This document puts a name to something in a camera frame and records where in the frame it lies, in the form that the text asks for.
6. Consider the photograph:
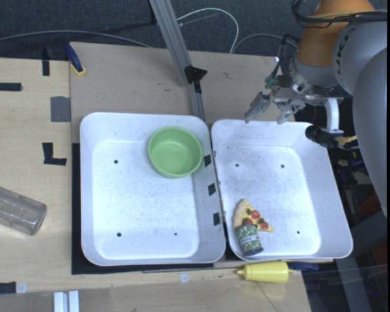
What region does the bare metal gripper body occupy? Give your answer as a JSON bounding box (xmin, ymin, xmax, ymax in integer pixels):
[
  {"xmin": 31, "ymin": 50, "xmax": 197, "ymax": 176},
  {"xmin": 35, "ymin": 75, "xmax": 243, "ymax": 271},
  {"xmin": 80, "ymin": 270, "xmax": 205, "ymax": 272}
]
[{"xmin": 268, "ymin": 74, "xmax": 345, "ymax": 111}]

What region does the white plastic tray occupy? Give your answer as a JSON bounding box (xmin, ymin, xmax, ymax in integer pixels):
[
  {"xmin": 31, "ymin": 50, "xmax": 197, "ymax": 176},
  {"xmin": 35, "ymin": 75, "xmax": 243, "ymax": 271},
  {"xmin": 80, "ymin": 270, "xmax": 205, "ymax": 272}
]
[
  {"xmin": 210, "ymin": 118, "xmax": 354, "ymax": 261},
  {"xmin": 79, "ymin": 111, "xmax": 227, "ymax": 267}
]

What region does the green bowl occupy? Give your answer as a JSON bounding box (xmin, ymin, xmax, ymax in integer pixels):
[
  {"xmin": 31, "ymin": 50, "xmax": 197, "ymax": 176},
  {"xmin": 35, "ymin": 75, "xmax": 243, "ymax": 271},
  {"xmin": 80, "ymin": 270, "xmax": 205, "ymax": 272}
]
[{"xmin": 148, "ymin": 126, "xmax": 204, "ymax": 179}]

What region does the toy pizza slice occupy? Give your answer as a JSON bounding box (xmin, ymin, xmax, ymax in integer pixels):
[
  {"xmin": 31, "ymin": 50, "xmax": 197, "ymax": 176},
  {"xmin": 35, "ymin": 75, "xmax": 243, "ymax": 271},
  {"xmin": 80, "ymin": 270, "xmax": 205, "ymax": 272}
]
[{"xmin": 232, "ymin": 198, "xmax": 275, "ymax": 234}]

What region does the green printed can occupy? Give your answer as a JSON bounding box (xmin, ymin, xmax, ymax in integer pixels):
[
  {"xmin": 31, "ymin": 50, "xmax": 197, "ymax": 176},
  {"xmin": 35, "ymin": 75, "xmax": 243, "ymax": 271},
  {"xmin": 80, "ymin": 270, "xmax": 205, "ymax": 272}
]
[{"xmin": 235, "ymin": 224, "xmax": 265, "ymax": 257}]

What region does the yellow squeeze bottle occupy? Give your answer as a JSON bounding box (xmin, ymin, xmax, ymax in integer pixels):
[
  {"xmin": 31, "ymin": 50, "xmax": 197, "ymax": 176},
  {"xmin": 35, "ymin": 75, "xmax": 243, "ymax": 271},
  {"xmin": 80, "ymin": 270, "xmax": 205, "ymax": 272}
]
[{"xmin": 236, "ymin": 261, "xmax": 296, "ymax": 284}]

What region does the clear plastic bottle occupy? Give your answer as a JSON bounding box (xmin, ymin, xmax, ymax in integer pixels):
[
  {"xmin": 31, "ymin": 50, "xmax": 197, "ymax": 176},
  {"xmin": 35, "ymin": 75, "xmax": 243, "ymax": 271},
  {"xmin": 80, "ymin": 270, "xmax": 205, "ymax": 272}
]
[{"xmin": 0, "ymin": 181, "xmax": 47, "ymax": 237}]

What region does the black cylinder on white bracket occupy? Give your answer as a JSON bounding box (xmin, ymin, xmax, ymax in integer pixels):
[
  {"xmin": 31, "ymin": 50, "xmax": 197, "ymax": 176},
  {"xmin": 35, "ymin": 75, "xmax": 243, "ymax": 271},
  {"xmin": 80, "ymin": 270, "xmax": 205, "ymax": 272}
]
[{"xmin": 304, "ymin": 97, "xmax": 345, "ymax": 150}]

